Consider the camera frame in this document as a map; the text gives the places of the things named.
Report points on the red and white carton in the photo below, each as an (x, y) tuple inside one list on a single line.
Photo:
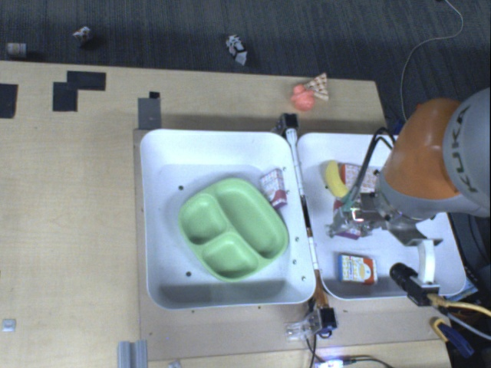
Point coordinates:
[(274, 188)]

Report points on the toy pizza slice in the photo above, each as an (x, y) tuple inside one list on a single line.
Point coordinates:
[(319, 86)]

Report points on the small pale can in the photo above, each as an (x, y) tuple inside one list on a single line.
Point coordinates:
[(16, 49)]

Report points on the thin black and white rod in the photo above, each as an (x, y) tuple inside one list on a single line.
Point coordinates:
[(297, 167)]

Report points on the purple and white packet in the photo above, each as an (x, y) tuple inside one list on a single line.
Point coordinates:
[(352, 235)]

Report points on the green divided plate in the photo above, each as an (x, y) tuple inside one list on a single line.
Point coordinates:
[(234, 228)]

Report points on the black cylinder on white bracket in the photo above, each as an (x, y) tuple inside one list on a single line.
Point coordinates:
[(412, 280)]

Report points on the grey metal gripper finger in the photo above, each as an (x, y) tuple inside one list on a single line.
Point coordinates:
[(367, 230), (335, 230)]

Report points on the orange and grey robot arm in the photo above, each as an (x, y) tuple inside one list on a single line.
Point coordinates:
[(426, 159)]

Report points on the white plastic tray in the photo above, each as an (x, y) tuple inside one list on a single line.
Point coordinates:
[(383, 251), (165, 221)]

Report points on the black and white carton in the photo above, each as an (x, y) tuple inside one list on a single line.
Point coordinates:
[(236, 49)]

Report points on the yellow banana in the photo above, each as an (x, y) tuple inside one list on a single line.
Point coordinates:
[(334, 178)]

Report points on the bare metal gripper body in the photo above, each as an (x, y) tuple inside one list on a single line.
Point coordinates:
[(370, 211)]

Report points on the orange blue and white carton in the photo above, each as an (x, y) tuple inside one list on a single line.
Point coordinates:
[(356, 270)]

